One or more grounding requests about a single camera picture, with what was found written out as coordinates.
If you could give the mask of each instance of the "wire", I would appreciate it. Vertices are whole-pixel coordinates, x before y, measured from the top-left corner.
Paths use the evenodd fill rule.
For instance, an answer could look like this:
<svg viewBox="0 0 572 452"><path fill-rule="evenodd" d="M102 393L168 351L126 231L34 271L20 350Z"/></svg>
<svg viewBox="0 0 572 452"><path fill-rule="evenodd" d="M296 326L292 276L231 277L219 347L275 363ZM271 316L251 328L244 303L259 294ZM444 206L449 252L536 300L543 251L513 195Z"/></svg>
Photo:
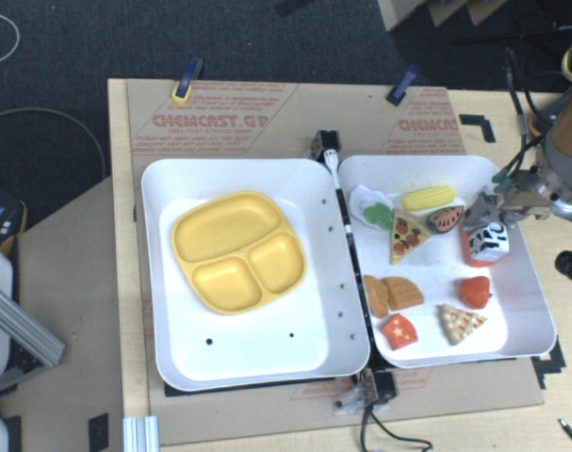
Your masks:
<svg viewBox="0 0 572 452"><path fill-rule="evenodd" d="M535 74L527 77L527 82L529 82L531 80L540 79L542 77L548 77L548 76L561 77L564 79L565 82L567 82L567 79L564 77L564 73L562 71L543 71L543 72L535 73Z"/></svg>
<svg viewBox="0 0 572 452"><path fill-rule="evenodd" d="M511 61L515 60L514 51L511 48L505 49L505 61L506 61L506 72L505 72L505 83L512 97L512 103L514 104L515 113L518 117L518 125L520 126L520 152L515 156L515 158L510 162L508 167L507 176L512 177L518 172L524 161L524 156L527 150L527 129L526 121L524 117L524 110L518 99L518 94L514 87L514 71L512 69Z"/></svg>
<svg viewBox="0 0 572 452"><path fill-rule="evenodd" d="M552 125L553 122L550 119L546 118L532 101L531 93L529 92L529 87L527 86L524 73L520 70L520 66L518 65L518 60L515 57L514 50L508 47L505 49L505 51L506 51L506 57L508 59L508 66L510 65L510 62L512 64L512 66L509 66L509 69L510 71L512 68L514 69L514 72L518 77L518 80L520 81L520 86L524 91L524 95L527 98L527 103L529 104L531 111L537 117L537 119L539 119L539 121L542 121L545 125Z"/></svg>
<svg viewBox="0 0 572 452"><path fill-rule="evenodd" d="M424 439L410 439L407 437L401 437L399 435L395 435L394 433L392 433L390 430L388 430L385 425L380 422L380 420L378 419L378 417L375 416L375 414L373 413L373 405L368 405L367 407L364 408L363 410L363 419L361 421L361 449L363 450L363 452L368 452L368 449L365 445L365 435L366 435L366 431L368 428L368 421L369 421L369 417L371 417L373 419L373 421L378 424L378 426L384 431L386 432L390 437L392 437L393 439L396 439L398 441L402 441L402 442L413 442L414 444L424 444L426 445L424 448L421 449L421 452L427 452L428 450L432 450L433 449L433 445L430 441L424 440Z"/></svg>
<svg viewBox="0 0 572 452"><path fill-rule="evenodd" d="M13 44L13 47L11 47L11 50L9 50L4 56L0 58L0 63L1 63L4 60L7 60L9 57L11 57L11 55L18 48L18 45L20 44L20 29L18 28L18 25L16 25L11 19L7 18L6 16L0 14L0 19L10 24L13 27L13 30L15 31L15 43Z"/></svg>
<svg viewBox="0 0 572 452"><path fill-rule="evenodd" d="M68 121L71 121L74 124L76 124L78 127L80 127L90 137L93 144L95 145L95 148L97 149L97 153L99 154L99 159L101 161L102 180L104 180L107 177L106 157L104 155L104 151L103 151L101 145L99 144L99 141L97 140L97 138L93 135L93 133L90 131L90 129L85 124L83 124L81 121L77 120L76 118L70 116L69 114L66 114L64 112L60 112L60 111L55 110L55 109L45 108L45 107L20 107L20 108L11 109L11 110L5 110L3 112L0 112L0 118L6 117L6 116L12 116L14 114L21 114L21 113L25 113L25 112L43 112L46 114L53 114L56 116L60 116L64 119L67 119Z"/></svg>
<svg viewBox="0 0 572 452"><path fill-rule="evenodd" d="M541 135L538 137L534 137L533 139L531 139L531 141L529 141L526 145L526 149L525 151L527 151L528 149L530 149L531 147L536 146L537 144L540 144L541 142L543 142L543 139L545 139L545 135ZM511 167L513 165L513 163L518 160L520 158L520 152L518 152L518 154L516 154L514 156L514 158L512 159L512 161L510 161L510 164L508 164L509 167Z"/></svg>

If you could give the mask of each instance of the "electronic device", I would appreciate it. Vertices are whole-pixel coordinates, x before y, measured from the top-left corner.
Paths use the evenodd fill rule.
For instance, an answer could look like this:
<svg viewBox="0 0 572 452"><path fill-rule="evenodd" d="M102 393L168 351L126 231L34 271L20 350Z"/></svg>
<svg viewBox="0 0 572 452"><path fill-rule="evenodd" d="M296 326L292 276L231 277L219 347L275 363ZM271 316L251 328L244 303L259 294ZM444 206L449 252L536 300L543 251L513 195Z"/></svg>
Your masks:
<svg viewBox="0 0 572 452"><path fill-rule="evenodd" d="M25 204L0 189L0 250L7 256L15 236L25 230Z"/></svg>

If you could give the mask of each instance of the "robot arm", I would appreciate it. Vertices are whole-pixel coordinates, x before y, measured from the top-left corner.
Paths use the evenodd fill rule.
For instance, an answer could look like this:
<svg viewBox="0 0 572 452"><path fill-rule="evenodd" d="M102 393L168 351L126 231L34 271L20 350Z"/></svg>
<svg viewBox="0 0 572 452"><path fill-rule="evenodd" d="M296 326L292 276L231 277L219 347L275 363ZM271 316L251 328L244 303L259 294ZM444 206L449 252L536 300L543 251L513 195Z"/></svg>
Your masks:
<svg viewBox="0 0 572 452"><path fill-rule="evenodd" d="M572 82L572 45L564 56L563 71ZM572 222L572 88L544 109L546 115L557 116L554 122L548 122L535 111L529 124L535 137L529 143L517 99L515 105L523 135L521 150L493 177L493 182L498 183L495 193L480 193L466 210L463 227L468 235L492 224L511 228L529 216L545 219L553 214ZM533 164L529 169L520 169L524 152L533 146L536 147ZM572 279L572 253L569 253L561 253L556 267Z"/></svg>

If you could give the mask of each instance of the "yellow plate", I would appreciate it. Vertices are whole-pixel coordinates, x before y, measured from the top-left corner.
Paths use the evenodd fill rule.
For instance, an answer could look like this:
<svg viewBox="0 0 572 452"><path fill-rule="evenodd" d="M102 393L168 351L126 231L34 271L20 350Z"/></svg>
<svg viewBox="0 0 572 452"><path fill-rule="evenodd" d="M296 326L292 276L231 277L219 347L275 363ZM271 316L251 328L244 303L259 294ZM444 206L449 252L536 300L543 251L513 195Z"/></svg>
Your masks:
<svg viewBox="0 0 572 452"><path fill-rule="evenodd" d="M295 288L306 272L298 236L264 194L243 191L207 202L172 227L172 250L208 308L234 315Z"/></svg>

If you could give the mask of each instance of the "black tape marking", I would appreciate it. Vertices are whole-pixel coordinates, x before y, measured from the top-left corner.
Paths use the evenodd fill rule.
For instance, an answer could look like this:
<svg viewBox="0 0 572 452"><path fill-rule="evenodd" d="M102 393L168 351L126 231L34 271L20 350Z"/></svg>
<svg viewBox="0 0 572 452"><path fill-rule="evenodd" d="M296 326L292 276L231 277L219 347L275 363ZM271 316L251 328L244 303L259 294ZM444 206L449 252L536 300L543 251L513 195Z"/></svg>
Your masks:
<svg viewBox="0 0 572 452"><path fill-rule="evenodd" d="M101 452L109 447L109 415L103 413L89 420L89 452Z"/></svg>
<svg viewBox="0 0 572 452"><path fill-rule="evenodd" d="M547 374L562 373L562 369L566 368L566 360L564 359L560 341L557 336L556 343L549 352L549 360L543 360L540 357L531 357L531 359L541 390L546 390Z"/></svg>
<svg viewBox="0 0 572 452"><path fill-rule="evenodd" d="M460 114L459 120L463 125L479 125L482 129L482 138L485 142L495 142L495 134L491 122L484 118L484 116L477 116L472 114Z"/></svg>

